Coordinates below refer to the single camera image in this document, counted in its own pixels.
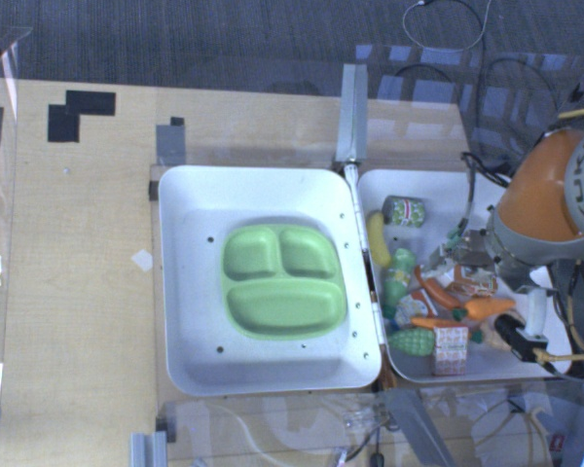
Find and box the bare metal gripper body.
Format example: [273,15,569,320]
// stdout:
[451,228,497,269]

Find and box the black cylinder on white bracket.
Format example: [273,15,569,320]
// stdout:
[493,284,551,364]

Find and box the green divided plate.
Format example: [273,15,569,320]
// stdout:
[220,223,348,342]

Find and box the yellow banana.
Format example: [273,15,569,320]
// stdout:
[366,211,393,269]

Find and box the beige bread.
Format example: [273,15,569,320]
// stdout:
[480,311,523,350]

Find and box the thin black and white rod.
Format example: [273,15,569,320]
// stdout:
[344,162,387,347]

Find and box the light green bottle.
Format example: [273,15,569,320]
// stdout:
[381,247,418,311]

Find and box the white plastic tray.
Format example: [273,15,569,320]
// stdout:
[357,168,573,385]
[157,164,383,398]

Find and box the white and orange packet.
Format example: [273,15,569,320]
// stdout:
[394,289,440,329]

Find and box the orange sausage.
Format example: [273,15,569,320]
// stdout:
[413,265,464,311]

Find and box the brown and white carton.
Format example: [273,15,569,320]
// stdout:
[446,264,499,300]

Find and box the green can with red label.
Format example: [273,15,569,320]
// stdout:
[381,195,427,230]

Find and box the orange and white carton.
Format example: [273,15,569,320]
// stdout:
[432,325,470,377]

